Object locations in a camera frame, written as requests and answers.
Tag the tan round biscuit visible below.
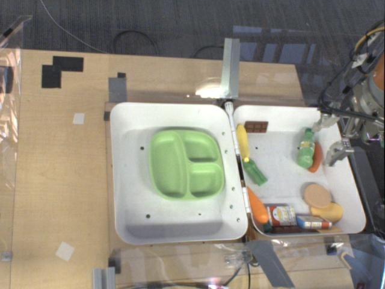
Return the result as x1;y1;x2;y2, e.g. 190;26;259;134
303;182;333;210

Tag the pale wood board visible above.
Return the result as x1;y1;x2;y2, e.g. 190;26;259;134
106;54;356;289

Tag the yellow bread slice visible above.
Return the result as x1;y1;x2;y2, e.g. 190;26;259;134
310;202;344;223

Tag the green ridged toy vegetable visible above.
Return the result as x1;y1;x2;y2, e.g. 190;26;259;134
242;158;269;187

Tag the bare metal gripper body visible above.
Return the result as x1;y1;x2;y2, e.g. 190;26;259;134
338;96;381;141

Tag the yellow corn cob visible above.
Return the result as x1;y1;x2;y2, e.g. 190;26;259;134
236;123;251;163

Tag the green plastic bottle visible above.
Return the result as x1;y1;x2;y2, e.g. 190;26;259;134
297;127;316;169

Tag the green divided plate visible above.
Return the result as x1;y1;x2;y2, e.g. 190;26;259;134
149;129;226;201

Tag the dark brown chocolate bar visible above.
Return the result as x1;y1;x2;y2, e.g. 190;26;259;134
271;225;302;234

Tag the red and white can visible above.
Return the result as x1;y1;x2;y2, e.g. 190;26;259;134
265;204;298;228

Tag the orange sausage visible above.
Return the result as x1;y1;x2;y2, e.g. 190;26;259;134
307;142;323;173

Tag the orange carrot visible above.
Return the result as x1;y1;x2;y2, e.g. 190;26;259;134
246;186;273;233

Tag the white plastic tray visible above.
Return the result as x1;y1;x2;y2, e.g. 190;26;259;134
109;102;249;246
233;105;368;238

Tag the blue and red carton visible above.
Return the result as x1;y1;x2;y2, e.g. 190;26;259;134
295;214;333;231

